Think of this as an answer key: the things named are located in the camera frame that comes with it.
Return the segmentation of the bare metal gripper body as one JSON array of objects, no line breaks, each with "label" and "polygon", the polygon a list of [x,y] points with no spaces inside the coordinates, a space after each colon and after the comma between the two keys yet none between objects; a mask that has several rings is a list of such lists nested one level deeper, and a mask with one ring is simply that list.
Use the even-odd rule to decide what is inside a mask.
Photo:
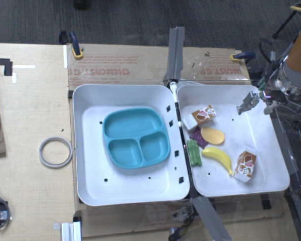
[{"label": "bare metal gripper body", "polygon": [[293,85],[284,75],[273,75],[259,81],[260,98],[267,105],[293,103],[301,105],[301,89]]}]

